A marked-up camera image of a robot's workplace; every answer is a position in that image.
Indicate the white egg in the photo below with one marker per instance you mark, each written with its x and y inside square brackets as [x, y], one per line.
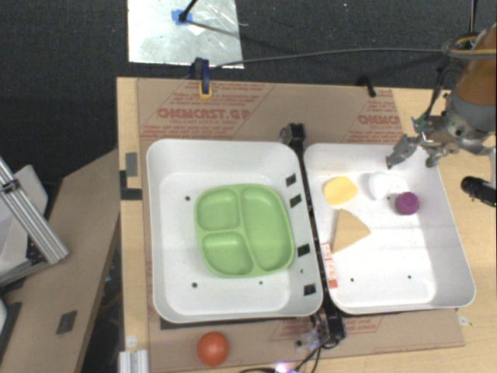
[378, 185]

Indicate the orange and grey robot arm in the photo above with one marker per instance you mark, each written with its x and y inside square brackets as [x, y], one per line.
[478, 77]

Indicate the white plastic tray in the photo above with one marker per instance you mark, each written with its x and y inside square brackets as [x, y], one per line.
[174, 224]
[392, 270]

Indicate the thin black rod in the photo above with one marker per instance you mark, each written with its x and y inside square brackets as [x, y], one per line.
[313, 224]

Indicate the orange-red ball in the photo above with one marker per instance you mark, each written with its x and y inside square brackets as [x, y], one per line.
[212, 349]

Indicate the purple round toy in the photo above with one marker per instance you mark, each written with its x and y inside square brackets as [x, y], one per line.
[406, 203]

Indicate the yellow biscuit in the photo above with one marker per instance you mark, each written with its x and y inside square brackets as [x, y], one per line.
[340, 190]

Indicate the green divided plate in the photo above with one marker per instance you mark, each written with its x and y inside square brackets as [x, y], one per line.
[248, 229]

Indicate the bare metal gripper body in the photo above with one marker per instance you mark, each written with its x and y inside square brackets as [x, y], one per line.
[450, 136]

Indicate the black cylinder on white bracket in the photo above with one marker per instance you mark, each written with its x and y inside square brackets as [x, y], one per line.
[480, 189]

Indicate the tan pizza slice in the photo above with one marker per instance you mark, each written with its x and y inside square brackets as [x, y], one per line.
[347, 231]

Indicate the red and white packet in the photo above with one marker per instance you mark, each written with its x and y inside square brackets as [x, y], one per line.
[330, 266]

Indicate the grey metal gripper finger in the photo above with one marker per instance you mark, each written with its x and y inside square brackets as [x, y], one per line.
[435, 157]
[402, 150]

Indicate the brown cardboard board red print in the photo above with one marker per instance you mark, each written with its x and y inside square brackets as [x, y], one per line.
[248, 111]

